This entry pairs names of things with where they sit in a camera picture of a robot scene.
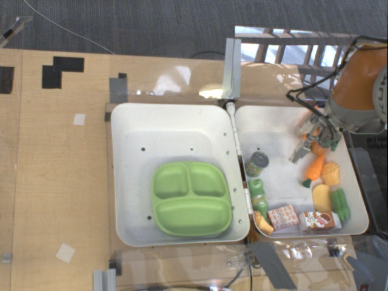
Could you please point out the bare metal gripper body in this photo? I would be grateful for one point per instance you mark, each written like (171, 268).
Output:
(322, 132)

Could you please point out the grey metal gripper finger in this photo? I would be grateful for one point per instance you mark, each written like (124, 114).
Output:
(300, 153)

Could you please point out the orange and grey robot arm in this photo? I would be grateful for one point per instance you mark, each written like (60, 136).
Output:
(353, 80)

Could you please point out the orange round fruit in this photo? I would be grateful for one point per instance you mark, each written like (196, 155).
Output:
(318, 149)

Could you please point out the orange carrot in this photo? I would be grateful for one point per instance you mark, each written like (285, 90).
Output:
(316, 168)

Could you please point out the white plastic tray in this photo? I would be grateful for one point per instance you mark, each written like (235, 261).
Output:
(169, 132)
(279, 180)

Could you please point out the yellow muffin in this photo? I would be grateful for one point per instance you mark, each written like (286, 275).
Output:
(330, 173)

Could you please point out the green can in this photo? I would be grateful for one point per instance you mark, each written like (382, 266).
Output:
(256, 164)

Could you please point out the yellow bread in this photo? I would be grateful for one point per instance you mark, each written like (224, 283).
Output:
(322, 198)

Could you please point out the green bottle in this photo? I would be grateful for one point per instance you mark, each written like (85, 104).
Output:
(258, 197)

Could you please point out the green asparagus bundle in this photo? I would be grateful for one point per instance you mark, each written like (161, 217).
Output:
(340, 204)

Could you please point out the orange and white carton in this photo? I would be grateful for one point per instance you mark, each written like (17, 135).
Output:
(283, 217)

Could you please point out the white and brown carton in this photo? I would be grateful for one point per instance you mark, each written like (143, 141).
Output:
(319, 221)

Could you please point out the green divided plate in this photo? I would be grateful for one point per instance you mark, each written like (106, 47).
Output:
(191, 208)

